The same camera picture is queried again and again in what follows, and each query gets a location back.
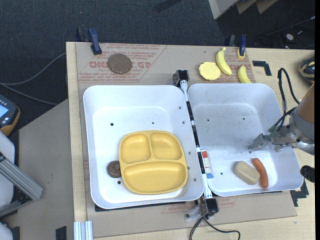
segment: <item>yellow plate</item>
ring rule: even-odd
[[[124,136],[119,162],[124,184],[137,194],[176,191],[188,179],[184,150],[177,137],[167,131],[137,131]]]

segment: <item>table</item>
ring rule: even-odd
[[[82,147],[82,128],[81,118],[79,114],[80,99],[76,45],[76,42],[66,43],[73,208],[74,220],[76,222],[85,222],[88,220],[88,214],[84,181],[85,173]],[[167,45],[165,48],[173,48],[181,54],[188,54],[193,49],[199,49],[199,47],[196,46],[182,45],[174,47]],[[207,53],[210,51],[212,52],[212,49],[214,49],[214,47],[202,46],[201,49],[203,49],[204,53]],[[246,54],[250,60],[255,81],[257,83],[267,84],[274,90],[279,106],[281,106],[282,101],[278,89],[277,71],[281,67],[285,68],[288,71],[295,96],[298,99],[302,99],[304,94],[307,92],[310,85],[299,75],[298,66],[302,60],[308,59],[314,54],[313,50],[247,48]],[[195,64],[203,62],[195,62],[197,58],[194,57],[189,58]],[[254,67],[252,61],[267,62],[269,64],[272,76],[266,76],[263,68]],[[291,96],[289,88],[287,88],[285,84],[284,93],[286,94],[288,100],[288,108],[294,107],[295,103],[293,99],[290,98]],[[313,156],[306,154],[301,150],[296,150],[296,154],[301,166],[310,165],[314,167],[315,160]],[[306,182],[306,185],[309,191],[309,196],[298,201],[298,207],[296,208],[297,216],[233,224],[222,224],[219,225],[218,228],[222,230],[237,229],[241,232],[242,239],[281,239],[283,236],[290,239],[315,239],[315,185],[308,181]],[[175,230],[99,237],[98,239],[188,239],[189,233],[190,228],[180,228]],[[199,227],[194,234],[195,239],[212,239],[214,237],[226,239],[227,236],[221,235],[221,233],[213,231],[207,226]]]

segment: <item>handheld device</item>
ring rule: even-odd
[[[15,128],[20,114],[16,104],[0,94],[0,131],[8,136]]]

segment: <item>orange sausage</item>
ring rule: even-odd
[[[263,163],[259,160],[259,158],[253,158],[252,163],[260,174],[260,186],[263,189],[266,189],[269,186],[266,168],[264,167]]]

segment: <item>yellow banana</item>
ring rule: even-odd
[[[225,60],[225,50],[226,50],[226,47],[223,47],[220,51],[218,51],[215,56],[215,60],[219,69],[223,73],[225,73],[226,75],[231,75],[232,74],[231,68],[228,66]]]
[[[249,79],[248,75],[247,75],[247,69],[245,65],[242,65],[239,69],[238,69],[238,77],[241,83],[244,84],[252,84],[251,80]]]

